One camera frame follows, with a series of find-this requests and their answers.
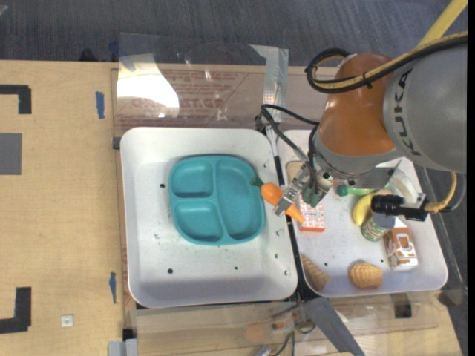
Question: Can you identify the tan biscuit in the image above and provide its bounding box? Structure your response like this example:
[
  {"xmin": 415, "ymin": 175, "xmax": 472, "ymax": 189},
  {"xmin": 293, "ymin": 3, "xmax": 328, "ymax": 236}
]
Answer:
[{"xmin": 285, "ymin": 159, "xmax": 307, "ymax": 185}]

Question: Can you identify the black cylinder on white bracket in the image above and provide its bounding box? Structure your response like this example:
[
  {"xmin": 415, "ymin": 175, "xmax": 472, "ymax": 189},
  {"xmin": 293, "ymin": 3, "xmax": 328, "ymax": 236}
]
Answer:
[{"xmin": 370, "ymin": 168, "xmax": 430, "ymax": 223}]

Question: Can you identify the orange toy carrot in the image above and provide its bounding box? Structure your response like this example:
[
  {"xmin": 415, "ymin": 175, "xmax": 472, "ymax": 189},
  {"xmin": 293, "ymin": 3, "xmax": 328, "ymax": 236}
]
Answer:
[{"xmin": 249, "ymin": 175, "xmax": 307, "ymax": 224}]

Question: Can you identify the brown and white carton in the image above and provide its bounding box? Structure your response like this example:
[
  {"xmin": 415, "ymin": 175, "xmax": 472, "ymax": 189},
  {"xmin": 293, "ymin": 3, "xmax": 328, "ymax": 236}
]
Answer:
[{"xmin": 382, "ymin": 226, "xmax": 419, "ymax": 272}]

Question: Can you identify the green can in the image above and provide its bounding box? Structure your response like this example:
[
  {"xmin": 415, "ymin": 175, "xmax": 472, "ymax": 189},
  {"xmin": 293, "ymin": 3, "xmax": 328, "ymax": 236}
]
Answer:
[{"xmin": 360, "ymin": 214, "xmax": 391, "ymax": 243}]

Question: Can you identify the tan waffle cone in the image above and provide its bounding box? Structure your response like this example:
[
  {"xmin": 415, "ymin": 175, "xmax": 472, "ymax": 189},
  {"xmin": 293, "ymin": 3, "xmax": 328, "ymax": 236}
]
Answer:
[{"xmin": 299, "ymin": 253, "xmax": 332, "ymax": 291}]

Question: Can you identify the green bottle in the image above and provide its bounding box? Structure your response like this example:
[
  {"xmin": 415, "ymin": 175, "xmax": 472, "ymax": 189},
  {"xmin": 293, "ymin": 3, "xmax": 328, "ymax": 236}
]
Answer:
[{"xmin": 335, "ymin": 184, "xmax": 376, "ymax": 197}]

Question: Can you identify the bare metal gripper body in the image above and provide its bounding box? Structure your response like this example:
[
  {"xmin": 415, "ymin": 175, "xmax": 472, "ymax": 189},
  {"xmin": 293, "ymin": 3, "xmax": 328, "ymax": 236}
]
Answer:
[{"xmin": 284, "ymin": 161, "xmax": 336, "ymax": 202}]

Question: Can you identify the teal divided plate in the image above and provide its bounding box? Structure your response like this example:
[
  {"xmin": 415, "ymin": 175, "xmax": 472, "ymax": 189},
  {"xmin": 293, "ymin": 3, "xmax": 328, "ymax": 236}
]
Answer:
[{"xmin": 168, "ymin": 154, "xmax": 266, "ymax": 246}]

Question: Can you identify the yellow banana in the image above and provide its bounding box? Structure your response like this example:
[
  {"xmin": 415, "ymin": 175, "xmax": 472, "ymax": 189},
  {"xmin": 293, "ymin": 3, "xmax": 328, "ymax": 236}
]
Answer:
[{"xmin": 351, "ymin": 191, "xmax": 376, "ymax": 227}]

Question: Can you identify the tan ridged bread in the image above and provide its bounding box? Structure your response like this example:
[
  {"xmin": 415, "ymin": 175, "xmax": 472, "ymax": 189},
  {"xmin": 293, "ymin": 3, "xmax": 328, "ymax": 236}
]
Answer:
[{"xmin": 348, "ymin": 261, "xmax": 384, "ymax": 290}]

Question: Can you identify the orange and white carton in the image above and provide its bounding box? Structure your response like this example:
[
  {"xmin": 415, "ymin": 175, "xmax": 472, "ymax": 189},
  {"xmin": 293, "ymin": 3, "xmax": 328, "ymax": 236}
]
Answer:
[{"xmin": 298, "ymin": 194, "xmax": 327, "ymax": 233}]

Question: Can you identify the white plastic tray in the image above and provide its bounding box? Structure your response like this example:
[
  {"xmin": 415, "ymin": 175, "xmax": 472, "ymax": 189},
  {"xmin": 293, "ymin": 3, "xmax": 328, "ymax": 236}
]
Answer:
[
  {"xmin": 277, "ymin": 128, "xmax": 449, "ymax": 299},
  {"xmin": 119, "ymin": 126, "xmax": 299, "ymax": 309}
]

